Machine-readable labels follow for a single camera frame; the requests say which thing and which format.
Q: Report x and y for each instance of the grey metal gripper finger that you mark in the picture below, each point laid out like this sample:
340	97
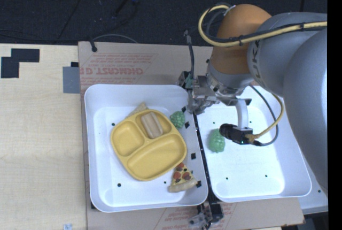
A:
193	108
207	104

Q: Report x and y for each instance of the black cylinder on white bracket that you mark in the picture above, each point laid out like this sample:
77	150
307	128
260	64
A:
235	134

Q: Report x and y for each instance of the green toy broccoli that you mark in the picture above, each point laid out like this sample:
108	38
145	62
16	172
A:
178	119

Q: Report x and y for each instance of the brown cardboard board red print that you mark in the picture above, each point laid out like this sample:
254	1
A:
120	68

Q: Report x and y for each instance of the beige toy biscuit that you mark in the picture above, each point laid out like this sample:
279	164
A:
139	109

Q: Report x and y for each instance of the yellow divided plate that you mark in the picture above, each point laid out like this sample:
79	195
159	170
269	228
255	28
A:
152	159

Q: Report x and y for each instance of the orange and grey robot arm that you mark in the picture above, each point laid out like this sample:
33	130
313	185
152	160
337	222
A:
288	63

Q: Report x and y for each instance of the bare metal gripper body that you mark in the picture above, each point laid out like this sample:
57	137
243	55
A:
203	88

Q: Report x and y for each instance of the toy pizza slice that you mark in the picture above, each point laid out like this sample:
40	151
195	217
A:
183	178

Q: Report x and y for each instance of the tan toy sausage bun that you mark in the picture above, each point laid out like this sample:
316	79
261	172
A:
151	125

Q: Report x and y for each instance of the green toy grapes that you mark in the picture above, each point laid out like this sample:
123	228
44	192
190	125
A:
216	142

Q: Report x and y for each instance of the white plastic tray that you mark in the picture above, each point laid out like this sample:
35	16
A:
107	170
253	170

